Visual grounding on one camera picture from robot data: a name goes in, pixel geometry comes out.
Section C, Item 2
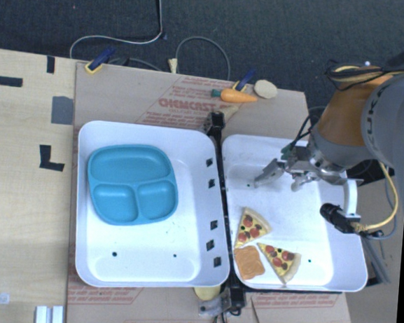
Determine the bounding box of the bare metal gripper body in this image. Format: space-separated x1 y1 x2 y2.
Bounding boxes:
280 144 351 187

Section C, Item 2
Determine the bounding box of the thin black rod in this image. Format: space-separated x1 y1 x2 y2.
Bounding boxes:
199 126 253 291

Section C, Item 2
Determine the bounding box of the white plastic tray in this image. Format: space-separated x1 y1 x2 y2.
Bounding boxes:
209 132 380 300
65 118 242 298

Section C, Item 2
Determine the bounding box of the pizza slice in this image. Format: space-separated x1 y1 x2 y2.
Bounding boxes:
253 242 304 287
233 205 274 252

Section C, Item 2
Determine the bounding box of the beige bread piece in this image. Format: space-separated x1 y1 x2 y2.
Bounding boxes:
219 102 243 123

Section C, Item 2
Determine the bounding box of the orange carrot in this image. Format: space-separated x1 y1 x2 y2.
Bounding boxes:
209 86 260 106

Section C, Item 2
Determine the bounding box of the beige round biscuit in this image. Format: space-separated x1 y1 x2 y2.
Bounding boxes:
252 78 279 100

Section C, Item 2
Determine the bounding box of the orange toast slice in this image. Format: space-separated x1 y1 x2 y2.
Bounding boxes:
230 243 268 283

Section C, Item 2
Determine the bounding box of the yellow round toy food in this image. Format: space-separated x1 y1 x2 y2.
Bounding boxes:
192 282 222 303

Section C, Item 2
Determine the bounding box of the blue divided plate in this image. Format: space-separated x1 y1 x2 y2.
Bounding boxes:
82 139 184 232

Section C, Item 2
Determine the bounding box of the brown cardboard board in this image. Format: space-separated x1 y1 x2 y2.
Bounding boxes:
53 61 372 323

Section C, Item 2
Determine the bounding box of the black cylinder on white bracket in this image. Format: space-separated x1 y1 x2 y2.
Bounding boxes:
317 177 365 236

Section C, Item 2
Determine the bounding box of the black block with wires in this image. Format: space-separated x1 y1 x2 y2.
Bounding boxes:
223 282 249 312
204 110 228 138

